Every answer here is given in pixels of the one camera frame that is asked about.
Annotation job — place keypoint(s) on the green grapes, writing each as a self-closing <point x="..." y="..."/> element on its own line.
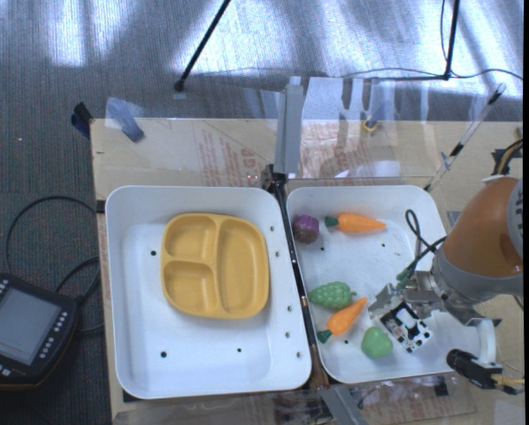
<point x="331" y="295"/>

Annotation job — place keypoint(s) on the yellow divided plate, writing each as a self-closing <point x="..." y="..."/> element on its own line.
<point x="242" y="268"/>

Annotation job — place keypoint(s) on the black cylinder on white bracket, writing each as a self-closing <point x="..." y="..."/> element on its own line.
<point x="468" y="363"/>

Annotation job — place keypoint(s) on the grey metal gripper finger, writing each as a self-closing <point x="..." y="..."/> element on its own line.
<point x="423" y="312"/>
<point x="383" y="300"/>

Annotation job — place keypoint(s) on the brown cardboard board red print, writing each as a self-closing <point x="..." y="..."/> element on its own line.
<point x="167" y="157"/>

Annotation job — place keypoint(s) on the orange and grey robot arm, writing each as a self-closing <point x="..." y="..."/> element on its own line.
<point x="477" y="241"/>

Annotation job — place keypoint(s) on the white plastic tray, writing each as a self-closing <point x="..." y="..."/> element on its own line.
<point x="357" y="259"/>
<point x="202" y="352"/>

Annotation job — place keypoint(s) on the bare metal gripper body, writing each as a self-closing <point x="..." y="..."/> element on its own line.
<point x="423" y="292"/>

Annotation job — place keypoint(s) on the purple toy onion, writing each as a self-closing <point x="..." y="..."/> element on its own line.
<point x="305" y="228"/>

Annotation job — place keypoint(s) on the orange carrot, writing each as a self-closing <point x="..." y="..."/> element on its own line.
<point x="344" y="319"/>
<point x="359" y="223"/>

